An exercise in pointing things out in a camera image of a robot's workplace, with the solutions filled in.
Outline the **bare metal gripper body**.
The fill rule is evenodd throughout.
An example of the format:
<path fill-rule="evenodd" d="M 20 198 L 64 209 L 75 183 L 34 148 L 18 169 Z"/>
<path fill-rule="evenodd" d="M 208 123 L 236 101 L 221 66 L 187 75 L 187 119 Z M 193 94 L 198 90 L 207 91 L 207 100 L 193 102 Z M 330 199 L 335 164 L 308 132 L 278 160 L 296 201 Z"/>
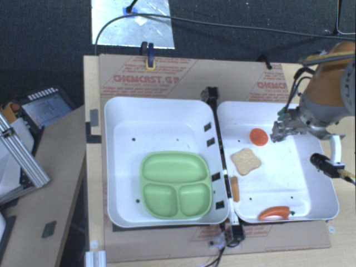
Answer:
<path fill-rule="evenodd" d="M 303 113 L 300 108 L 287 110 L 281 120 L 281 132 L 290 132 L 291 136 L 311 134 L 319 140 L 329 140 L 333 136 L 339 136 L 342 140 L 345 134 L 334 134 L 327 130 L 325 123 L 315 119 L 309 111 Z"/>

